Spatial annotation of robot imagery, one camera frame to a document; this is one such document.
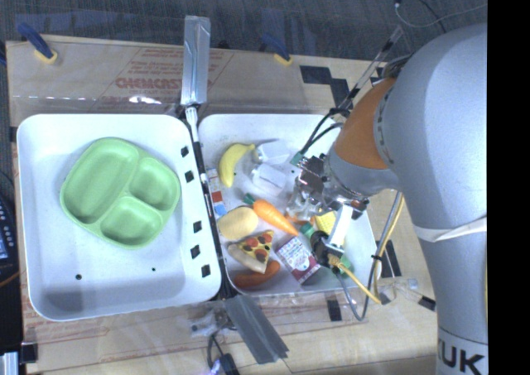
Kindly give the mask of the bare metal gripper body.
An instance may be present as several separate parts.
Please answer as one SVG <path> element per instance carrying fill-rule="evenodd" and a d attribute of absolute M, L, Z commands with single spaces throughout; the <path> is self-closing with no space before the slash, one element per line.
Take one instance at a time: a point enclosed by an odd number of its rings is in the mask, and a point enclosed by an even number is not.
<path fill-rule="evenodd" d="M 326 170 L 325 155 L 303 158 L 301 172 L 296 178 L 296 187 L 304 202 L 311 204 L 330 204 L 330 177 Z"/>

